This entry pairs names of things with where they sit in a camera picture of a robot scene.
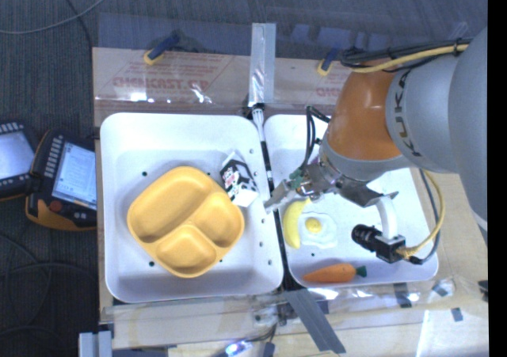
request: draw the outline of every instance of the yellow bowl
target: yellow bowl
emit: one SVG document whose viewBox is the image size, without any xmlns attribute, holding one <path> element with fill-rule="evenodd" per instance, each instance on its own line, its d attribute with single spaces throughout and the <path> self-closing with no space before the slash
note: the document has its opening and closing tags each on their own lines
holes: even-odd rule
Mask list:
<svg viewBox="0 0 507 357">
<path fill-rule="evenodd" d="M 166 270 L 203 275 L 238 242 L 243 213 L 209 175 L 190 166 L 148 186 L 127 213 L 131 235 Z"/>
</svg>

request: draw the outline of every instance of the toy carrot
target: toy carrot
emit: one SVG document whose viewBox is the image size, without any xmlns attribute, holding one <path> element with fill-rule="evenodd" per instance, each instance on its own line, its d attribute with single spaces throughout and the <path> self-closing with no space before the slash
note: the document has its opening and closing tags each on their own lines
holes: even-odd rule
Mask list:
<svg viewBox="0 0 507 357">
<path fill-rule="evenodd" d="M 303 279 L 312 283 L 347 283 L 356 275 L 365 277 L 366 267 L 355 268 L 350 263 L 338 263 L 309 272 Z"/>
</svg>

